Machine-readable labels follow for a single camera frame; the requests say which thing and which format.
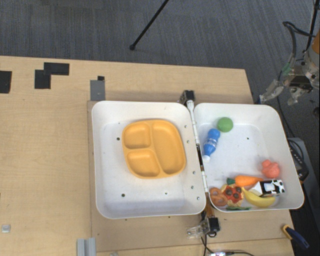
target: tabletop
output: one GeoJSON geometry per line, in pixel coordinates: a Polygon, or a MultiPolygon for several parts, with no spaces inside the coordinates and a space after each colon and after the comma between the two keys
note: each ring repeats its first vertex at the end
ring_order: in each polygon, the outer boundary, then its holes
{"type": "MultiPolygon", "coordinates": [[[[104,77],[107,100],[176,102],[184,90],[194,90],[196,103],[253,103],[242,69],[0,56],[0,71],[12,72],[10,92],[0,93],[0,225],[11,225],[10,233],[0,233],[0,255],[6,256],[71,256],[77,239],[94,235],[90,80],[104,77]],[[50,89],[35,89],[35,70],[44,70],[44,63],[69,64],[69,74],[51,75],[50,89]]],[[[221,234],[208,240],[212,250],[294,255],[281,232],[282,225],[292,226],[288,210],[228,218],[215,213],[221,234]]],[[[115,249],[119,256],[195,256],[204,249],[198,240],[185,244],[185,237],[176,244],[155,238],[143,247],[124,246],[127,240],[119,233],[113,239],[115,247],[98,249],[98,256],[115,249]]]]}

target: blue bottle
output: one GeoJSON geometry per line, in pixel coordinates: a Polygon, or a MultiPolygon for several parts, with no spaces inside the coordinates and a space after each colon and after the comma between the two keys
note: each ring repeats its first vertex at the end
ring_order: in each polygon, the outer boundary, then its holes
{"type": "Polygon", "coordinates": [[[204,156],[202,157],[202,160],[205,163],[208,163],[210,161],[211,154],[215,152],[219,137],[220,137],[219,130],[217,129],[209,130],[206,142],[203,145],[204,156]]]}

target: yellow banana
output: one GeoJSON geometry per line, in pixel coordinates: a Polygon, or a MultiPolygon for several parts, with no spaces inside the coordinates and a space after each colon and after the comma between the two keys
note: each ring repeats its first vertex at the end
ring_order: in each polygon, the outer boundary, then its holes
{"type": "Polygon", "coordinates": [[[245,190],[243,187],[242,187],[242,191],[244,193],[245,199],[254,206],[268,207],[272,205],[276,200],[274,196],[270,196],[270,197],[257,196],[256,194],[245,190]]]}

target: dark gray floor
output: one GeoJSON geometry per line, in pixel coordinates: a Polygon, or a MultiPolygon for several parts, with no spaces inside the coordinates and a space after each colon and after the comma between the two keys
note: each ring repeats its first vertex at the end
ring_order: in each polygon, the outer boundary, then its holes
{"type": "MultiPolygon", "coordinates": [[[[282,21],[308,31],[313,5],[312,0],[171,0],[130,51],[162,2],[1,0],[0,55],[245,69],[256,100],[292,49],[282,21]]],[[[298,57],[306,44],[297,35],[298,57]]],[[[279,99],[294,134],[284,124],[285,130],[305,142],[319,182],[319,120],[312,115],[319,91],[294,106],[286,104],[288,92],[279,99]]],[[[268,104],[279,110],[275,99],[268,104]]]]}

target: orange plate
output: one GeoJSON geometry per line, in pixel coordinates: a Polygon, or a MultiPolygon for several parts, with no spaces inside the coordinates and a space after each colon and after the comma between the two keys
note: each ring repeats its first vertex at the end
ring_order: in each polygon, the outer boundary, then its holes
{"type": "Polygon", "coordinates": [[[130,172],[142,179],[173,176],[186,166],[180,134],[165,120],[129,124],[122,132],[122,148],[130,172]]]}

